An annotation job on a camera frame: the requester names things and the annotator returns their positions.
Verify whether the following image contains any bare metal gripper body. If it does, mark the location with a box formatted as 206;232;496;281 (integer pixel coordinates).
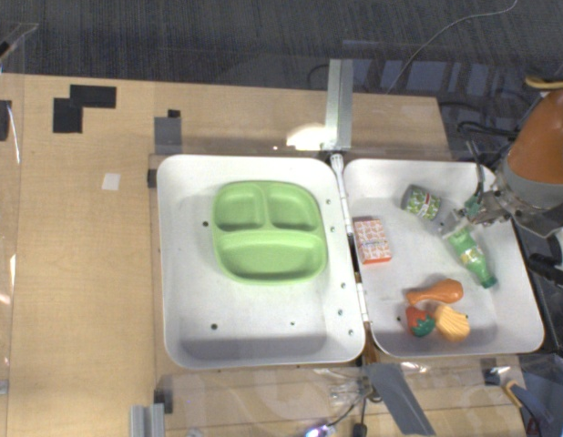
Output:
466;188;516;228

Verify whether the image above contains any white plastic tray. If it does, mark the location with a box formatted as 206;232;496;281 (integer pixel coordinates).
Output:
343;158;546;360
155;153;368;371

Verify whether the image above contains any orange and white carton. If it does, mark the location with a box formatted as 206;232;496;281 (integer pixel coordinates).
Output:
352;217;394;266

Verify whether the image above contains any black cylinder on white bracket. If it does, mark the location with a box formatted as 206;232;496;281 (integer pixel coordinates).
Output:
528;224;563;290

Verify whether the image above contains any red strawberry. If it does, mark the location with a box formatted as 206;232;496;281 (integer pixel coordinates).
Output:
404;305;437;339

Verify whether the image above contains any green patterned can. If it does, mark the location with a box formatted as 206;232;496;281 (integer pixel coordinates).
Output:
400;184;443;222

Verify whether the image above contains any orange chicken drumstick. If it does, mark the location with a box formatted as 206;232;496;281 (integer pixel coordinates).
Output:
404;278;465;307

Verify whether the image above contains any green divided plate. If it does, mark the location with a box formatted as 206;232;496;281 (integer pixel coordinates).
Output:
210;179;331;287

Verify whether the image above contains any yellow ridged toy food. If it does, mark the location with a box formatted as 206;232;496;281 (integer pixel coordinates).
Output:
433;303;472;342

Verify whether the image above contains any green plastic bottle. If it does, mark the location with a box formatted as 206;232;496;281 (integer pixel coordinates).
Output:
446;227;499;290

